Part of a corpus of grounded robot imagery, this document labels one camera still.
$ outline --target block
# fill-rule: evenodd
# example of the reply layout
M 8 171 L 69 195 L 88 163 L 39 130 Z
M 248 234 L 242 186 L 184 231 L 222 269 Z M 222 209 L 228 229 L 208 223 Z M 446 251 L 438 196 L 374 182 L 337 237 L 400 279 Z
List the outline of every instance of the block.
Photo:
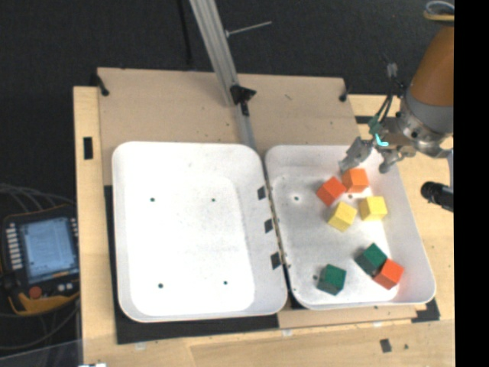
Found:
M 343 173 L 342 183 L 348 193 L 361 193 L 368 188 L 367 172 L 364 168 L 351 168 Z
M 404 273 L 404 267 L 388 258 L 382 265 L 381 271 L 374 276 L 374 281 L 382 287 L 390 290 L 399 284 L 400 278 Z
M 345 285 L 346 271 L 334 265 L 327 264 L 319 275 L 318 289 L 331 295 L 336 295 Z
M 355 258 L 355 262 L 370 276 L 375 276 L 386 260 L 387 256 L 375 243 L 372 243 Z
M 328 224 L 340 231 L 345 231 L 353 224 L 357 213 L 356 208 L 340 201 L 329 217 Z
M 336 177 L 329 178 L 321 187 L 316 191 L 317 197 L 319 197 L 324 204 L 331 206 L 333 202 L 346 192 L 346 187 Z
M 364 221 L 381 220 L 387 215 L 387 206 L 382 196 L 365 197 L 358 204 L 358 208 Z

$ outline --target red button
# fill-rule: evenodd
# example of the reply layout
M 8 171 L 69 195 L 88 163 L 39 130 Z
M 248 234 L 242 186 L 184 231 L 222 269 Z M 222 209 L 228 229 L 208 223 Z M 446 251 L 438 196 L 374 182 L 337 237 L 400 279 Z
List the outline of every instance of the red button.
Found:
M 43 294 L 43 290 L 41 290 L 40 287 L 37 285 L 34 285 L 29 290 L 29 296 L 31 297 L 31 299 L 39 299 L 42 296 L 42 294 Z

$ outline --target yellow cube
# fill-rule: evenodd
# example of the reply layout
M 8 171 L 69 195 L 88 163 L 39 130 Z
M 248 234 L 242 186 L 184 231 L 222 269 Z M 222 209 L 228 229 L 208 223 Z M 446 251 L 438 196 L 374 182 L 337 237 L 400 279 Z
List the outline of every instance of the yellow cube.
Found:
M 362 220 L 381 220 L 387 215 L 387 207 L 382 196 L 365 197 L 358 204 L 360 208 L 360 217 Z
M 329 217 L 328 224 L 340 231 L 345 231 L 357 216 L 358 211 L 347 203 L 340 201 L 334 208 L 332 215 Z

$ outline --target empty white tray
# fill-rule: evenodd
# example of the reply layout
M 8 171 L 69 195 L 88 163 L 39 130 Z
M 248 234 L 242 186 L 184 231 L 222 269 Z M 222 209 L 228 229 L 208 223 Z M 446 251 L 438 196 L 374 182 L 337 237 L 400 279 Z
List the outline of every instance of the empty white tray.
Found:
M 435 280 L 396 166 L 381 174 L 378 166 L 383 158 L 373 151 L 359 166 L 367 171 L 369 188 L 362 193 L 344 193 L 330 207 L 317 197 L 316 191 L 331 176 L 341 180 L 338 162 L 347 149 L 339 145 L 281 145 L 266 154 L 278 232 L 295 298 L 314 310 L 431 300 Z M 358 208 L 361 198 L 372 195 L 385 199 L 388 214 L 382 220 L 362 221 L 358 211 L 344 232 L 327 224 L 337 202 Z M 404 267 L 400 283 L 390 290 L 374 282 L 354 261 L 372 242 Z M 336 295 L 317 288 L 319 272 L 327 264 L 347 271 L 345 286 Z
M 287 286 L 263 165 L 244 145 L 127 142 L 112 156 L 118 299 L 140 322 L 276 313 Z

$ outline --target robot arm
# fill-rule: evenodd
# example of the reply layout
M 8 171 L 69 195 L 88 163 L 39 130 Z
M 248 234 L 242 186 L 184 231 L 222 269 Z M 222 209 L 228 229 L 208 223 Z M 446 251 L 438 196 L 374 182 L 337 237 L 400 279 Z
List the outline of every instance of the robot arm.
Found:
M 422 152 L 431 158 L 448 158 L 453 181 L 453 148 L 446 150 L 440 144 L 453 135 L 455 8 L 445 2 L 429 2 L 424 16 L 442 27 L 429 44 L 410 85 L 404 88 L 397 80 L 396 65 L 387 65 L 387 75 L 399 91 L 400 110 L 395 117 L 387 117 L 395 92 L 391 88 L 368 123 L 372 139 L 355 139 L 347 156 L 339 162 L 342 173 L 357 167 L 375 148 L 384 159 L 379 166 L 381 173 Z M 426 183 L 422 195 L 453 211 L 453 182 L 450 187 Z

